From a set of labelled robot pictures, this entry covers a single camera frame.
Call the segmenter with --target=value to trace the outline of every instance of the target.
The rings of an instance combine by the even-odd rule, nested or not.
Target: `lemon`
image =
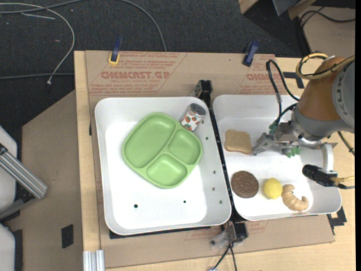
[[[282,184],[276,178],[269,178],[263,185],[263,190],[270,199],[277,199],[282,194]]]

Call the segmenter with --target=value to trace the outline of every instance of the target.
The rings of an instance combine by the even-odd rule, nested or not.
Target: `black fabric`
[[[0,0],[48,6],[69,0]],[[241,53],[258,40],[259,53],[300,57],[296,21],[277,17],[270,0],[261,0],[246,15],[238,0],[129,0],[147,10],[163,32],[168,51]],[[25,6],[0,6],[19,10]],[[73,27],[75,50],[112,50],[118,34],[123,50],[163,51],[151,20],[119,1],[94,0],[55,8]],[[72,35],[60,18],[48,11],[36,15],[0,16],[0,77],[52,72],[67,53]],[[73,72],[73,55],[58,72]],[[74,89],[73,77],[0,80],[0,125],[8,132],[24,125]]]

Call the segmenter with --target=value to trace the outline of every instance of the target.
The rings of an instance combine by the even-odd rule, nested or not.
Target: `food can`
[[[192,103],[187,112],[182,117],[180,123],[188,130],[194,131],[203,117],[205,116],[206,112],[203,107],[199,104]]]

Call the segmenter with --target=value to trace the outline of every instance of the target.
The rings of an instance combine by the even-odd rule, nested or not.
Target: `white cable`
[[[42,8],[42,6],[39,6],[39,5],[32,5],[32,4],[26,4],[26,3],[12,3],[12,2],[9,2],[9,3],[0,3],[0,6],[1,5],[23,5],[23,6],[31,6],[31,7],[37,7],[37,8]],[[46,9],[47,11],[50,11],[52,12],[53,14],[57,15],[58,17],[60,17],[61,19],[63,19],[65,21],[65,23],[67,24],[67,26],[69,27],[69,29],[71,30],[72,32],[72,36],[73,36],[73,43],[70,47],[70,49],[68,50],[68,52],[66,53],[66,55],[64,56],[64,58],[60,61],[60,63],[56,66],[56,68],[54,69],[54,71],[52,72],[53,74],[58,70],[58,68],[62,65],[62,63],[66,60],[66,58],[69,56],[69,54],[73,51],[73,48],[74,48],[74,45],[75,45],[75,34],[74,34],[74,30],[73,28],[71,27],[71,25],[69,24],[68,20],[65,19],[63,16],[61,16],[59,13],[55,12],[54,10],[51,10],[51,9]],[[52,77],[53,75],[51,75],[47,81],[47,83],[49,85],[51,85],[51,80],[52,80]]]

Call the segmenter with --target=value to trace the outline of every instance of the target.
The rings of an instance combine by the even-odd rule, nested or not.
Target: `yellow cable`
[[[313,74],[313,75],[304,75],[301,73],[301,68],[303,66],[303,64],[305,64],[310,58],[314,58],[314,57],[321,57],[321,58],[329,58],[328,55],[324,54],[324,53],[312,53],[309,54],[305,57],[303,57],[301,59],[301,61],[297,64],[296,66],[296,74],[298,77],[303,78],[303,79],[307,79],[307,80],[315,80],[315,79],[320,79],[322,77],[328,76],[330,75],[332,72],[337,72],[338,70],[340,70],[342,67],[350,64],[351,62],[355,61],[355,55],[352,55],[348,58],[346,58],[345,60],[341,61],[340,63],[335,64],[333,67],[329,68],[326,71],[322,71],[319,74]]]

